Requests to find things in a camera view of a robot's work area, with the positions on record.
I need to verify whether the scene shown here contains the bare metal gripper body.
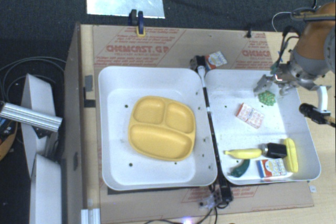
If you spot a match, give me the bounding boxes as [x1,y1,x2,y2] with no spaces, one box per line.
[273,62,324,91]

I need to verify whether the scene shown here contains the green grapes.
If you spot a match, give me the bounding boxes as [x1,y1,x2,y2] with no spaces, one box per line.
[258,90,277,107]

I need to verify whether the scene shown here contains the red and white carton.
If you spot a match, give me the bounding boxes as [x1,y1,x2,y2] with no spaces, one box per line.
[235,102,265,130]

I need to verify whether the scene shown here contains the blue red white carton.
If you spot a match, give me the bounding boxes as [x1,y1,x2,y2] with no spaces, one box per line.
[204,51,228,71]
[256,157,288,180]

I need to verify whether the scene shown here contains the black bottle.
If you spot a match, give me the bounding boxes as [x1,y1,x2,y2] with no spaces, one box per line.
[260,142,288,159]

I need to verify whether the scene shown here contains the white plastic tray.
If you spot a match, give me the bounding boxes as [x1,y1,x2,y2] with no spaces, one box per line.
[204,68,322,186]
[98,65,219,191]

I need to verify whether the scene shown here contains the thin black and white rod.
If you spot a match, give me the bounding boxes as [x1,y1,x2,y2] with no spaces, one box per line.
[198,65,224,187]

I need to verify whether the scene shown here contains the yellow oblong toy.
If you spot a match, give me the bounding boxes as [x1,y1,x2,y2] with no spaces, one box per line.
[283,137,300,174]

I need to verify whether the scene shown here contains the yellow banana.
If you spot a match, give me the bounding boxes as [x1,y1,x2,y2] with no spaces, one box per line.
[224,148,263,159]

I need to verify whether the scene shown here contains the dark green pepper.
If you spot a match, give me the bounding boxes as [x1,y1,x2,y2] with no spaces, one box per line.
[230,159,251,178]

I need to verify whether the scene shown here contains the brown cardboard board red print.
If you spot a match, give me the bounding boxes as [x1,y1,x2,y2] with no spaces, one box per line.
[91,25,315,224]

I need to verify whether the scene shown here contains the yellow divided plate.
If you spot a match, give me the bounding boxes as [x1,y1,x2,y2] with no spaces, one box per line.
[128,95,197,162]

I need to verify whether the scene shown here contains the black cylinder on white bracket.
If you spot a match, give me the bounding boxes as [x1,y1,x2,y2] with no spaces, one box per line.
[299,85,332,125]

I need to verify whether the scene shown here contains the black block with thin wires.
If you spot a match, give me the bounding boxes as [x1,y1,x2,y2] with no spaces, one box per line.
[217,178,234,204]
[190,55,208,71]

